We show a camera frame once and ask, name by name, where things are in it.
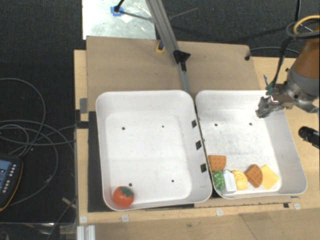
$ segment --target multimeter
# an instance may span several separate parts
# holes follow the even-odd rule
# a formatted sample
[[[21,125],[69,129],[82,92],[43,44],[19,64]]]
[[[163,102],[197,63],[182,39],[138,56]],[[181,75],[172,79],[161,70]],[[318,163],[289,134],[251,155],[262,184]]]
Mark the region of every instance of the multimeter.
[[[23,161],[19,156],[0,154],[0,212],[14,197],[22,176]]]

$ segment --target wooden table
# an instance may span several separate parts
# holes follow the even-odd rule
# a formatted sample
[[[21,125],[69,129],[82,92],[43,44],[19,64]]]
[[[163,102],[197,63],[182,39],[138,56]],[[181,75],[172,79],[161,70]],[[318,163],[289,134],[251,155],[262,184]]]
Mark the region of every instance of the wooden table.
[[[172,73],[175,65],[170,64],[167,59],[159,57],[159,54],[154,52],[152,48],[155,48],[156,45],[157,43],[153,40],[92,37],[92,39],[87,39],[87,50],[74,51],[75,106],[77,110],[81,111],[81,121],[88,121],[88,110],[92,111],[95,109],[93,104],[96,97],[105,91],[121,91],[124,88],[125,90],[132,91],[140,89],[161,90],[162,86],[164,86],[164,90],[179,89],[179,74],[178,72]],[[180,48],[183,48],[183,51],[192,54],[187,61],[188,76],[191,90],[193,91],[192,96],[200,90],[210,89],[264,89],[265,83],[263,75],[266,75],[268,79],[272,79],[278,63],[277,58],[264,57],[252,57],[249,61],[245,61],[244,56],[249,52],[249,48],[244,45],[192,42],[179,42],[179,45]],[[116,58],[114,54],[112,55],[111,51],[114,50],[134,54],[126,56],[126,62],[123,61],[123,57]],[[134,56],[134,59],[132,57],[133,62],[130,62],[130,56]],[[290,68],[293,62],[294,59],[285,59],[278,82],[283,82],[286,79],[287,73],[284,69]],[[123,65],[122,67],[121,65],[123,63],[139,65],[135,70],[138,70],[140,73],[134,75],[129,73],[126,78],[126,70],[129,70],[129,68],[126,69],[128,65]],[[159,71],[154,69],[157,65],[159,65],[160,70],[164,70],[163,68],[169,65],[168,67],[170,67],[171,70],[169,73],[172,74],[170,75],[171,79],[166,78],[165,74],[159,76]],[[107,80],[105,78],[106,76],[104,76],[106,74],[117,79],[119,78],[117,73],[122,74],[121,84],[114,82],[112,77],[108,77]],[[132,81],[132,78],[138,79],[139,82]],[[236,200],[211,198],[206,202],[195,204],[195,208],[190,209],[88,212],[88,129],[77,129],[76,168],[79,224],[105,224],[101,226],[99,232],[104,232],[101,233],[103,236],[108,234],[110,239],[113,239],[111,237],[113,234],[117,234],[117,230],[122,230],[121,236],[123,236],[123,238],[120,237],[118,239],[125,239],[129,235],[130,239],[162,239],[167,236],[166,233],[164,233],[166,229],[168,230],[168,234],[170,232],[172,233],[174,230],[172,228],[174,227],[173,225],[175,225],[178,230],[181,228],[183,231],[189,231],[192,227],[198,228],[198,231],[195,230],[192,231],[192,233],[187,233],[190,239],[196,239],[197,236],[202,236],[201,229],[206,228],[204,231],[208,236],[211,236],[211,234],[215,236],[221,235],[221,237],[224,238],[226,238],[226,236],[230,238],[232,236],[238,236],[238,239],[242,239],[241,237],[243,236],[244,239],[251,239],[246,236],[254,235],[255,238],[253,239],[258,239],[257,236],[260,227],[257,222],[259,221],[264,222],[264,227],[266,227],[267,230],[269,228],[271,230],[274,225],[281,225],[282,222],[279,221],[279,218],[286,218],[284,214],[293,218],[293,221],[297,215],[309,219],[312,218],[313,221],[319,221],[319,150],[312,147],[310,143],[302,141],[298,136],[298,130],[301,126],[317,128],[319,125],[318,116],[316,114],[308,114],[296,107],[292,110],[286,110],[285,114],[307,177],[308,187],[306,192],[294,197],[283,195]],[[294,203],[299,204],[301,210],[295,210]],[[220,212],[221,210],[224,215],[223,218],[217,216],[217,211]],[[123,216],[126,216],[126,218],[128,216],[130,223],[123,225]],[[239,232],[229,230],[229,233],[226,233],[230,225]],[[284,227],[288,227],[288,221],[283,220],[283,225]],[[149,235],[147,233],[138,233],[140,232],[139,229],[145,231],[146,229],[150,229],[150,227],[155,231],[157,231],[157,229],[163,229],[159,237],[148,238]],[[281,232],[274,228],[272,231],[276,236],[281,235]]]

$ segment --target device screen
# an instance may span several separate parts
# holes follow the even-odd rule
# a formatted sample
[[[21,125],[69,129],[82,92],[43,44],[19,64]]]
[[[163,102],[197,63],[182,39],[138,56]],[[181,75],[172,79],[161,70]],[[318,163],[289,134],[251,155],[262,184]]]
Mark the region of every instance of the device screen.
[[[0,159],[0,190],[2,190],[10,166],[10,162]]]

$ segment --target green toy vegetable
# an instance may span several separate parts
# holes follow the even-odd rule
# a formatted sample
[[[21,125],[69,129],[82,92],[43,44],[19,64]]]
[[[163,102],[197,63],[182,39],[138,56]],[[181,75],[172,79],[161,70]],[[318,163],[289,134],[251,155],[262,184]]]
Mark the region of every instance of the green toy vegetable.
[[[213,183],[217,190],[223,190],[225,188],[225,179],[222,171],[216,170],[213,175]]]

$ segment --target yellow cable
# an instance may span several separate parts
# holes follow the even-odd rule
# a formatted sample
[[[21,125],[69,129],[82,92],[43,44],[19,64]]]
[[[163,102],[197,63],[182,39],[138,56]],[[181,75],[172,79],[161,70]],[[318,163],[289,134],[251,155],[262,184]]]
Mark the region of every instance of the yellow cable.
[[[298,30],[297,30],[298,27],[300,26],[300,24],[302,24],[302,23],[304,23],[304,22],[306,22],[306,21],[310,21],[310,20],[320,20],[320,15],[310,15],[310,16],[307,16],[307,17],[304,17],[304,18],[300,19],[300,20],[297,21],[296,24],[293,26],[293,29],[292,29],[293,33],[294,33],[295,35],[300,34],[300,33],[298,32]]]

